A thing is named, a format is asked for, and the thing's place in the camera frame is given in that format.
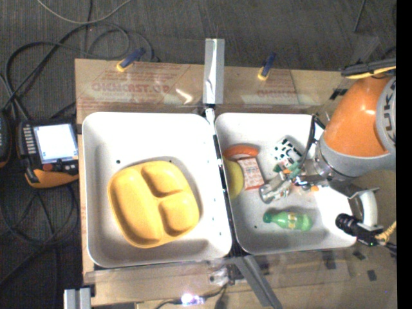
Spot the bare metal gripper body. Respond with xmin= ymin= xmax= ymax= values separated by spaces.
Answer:
xmin=287 ymin=158 xmax=330 ymax=190

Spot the red and white carton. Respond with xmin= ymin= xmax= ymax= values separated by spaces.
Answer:
xmin=237 ymin=157 xmax=266 ymax=191

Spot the white packet with black print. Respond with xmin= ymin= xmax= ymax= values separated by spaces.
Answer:
xmin=269 ymin=136 xmax=304 ymax=167

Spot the green plastic bottle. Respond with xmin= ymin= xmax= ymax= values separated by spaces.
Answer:
xmin=262 ymin=211 xmax=314 ymax=232

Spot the orange and white round toy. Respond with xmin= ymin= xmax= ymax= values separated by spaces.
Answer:
xmin=222 ymin=144 xmax=261 ymax=161

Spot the white plastic tray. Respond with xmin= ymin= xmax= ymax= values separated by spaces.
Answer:
xmin=214 ymin=112 xmax=359 ymax=256
xmin=81 ymin=111 xmax=233 ymax=268

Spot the yellow divided plate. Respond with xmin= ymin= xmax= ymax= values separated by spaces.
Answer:
xmin=107 ymin=160 xmax=201 ymax=249

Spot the brown cardboard board red print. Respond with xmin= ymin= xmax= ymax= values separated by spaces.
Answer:
xmin=74 ymin=58 xmax=397 ymax=306

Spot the black cylinder on white bracket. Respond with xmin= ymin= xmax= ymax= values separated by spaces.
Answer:
xmin=335 ymin=187 xmax=386 ymax=247

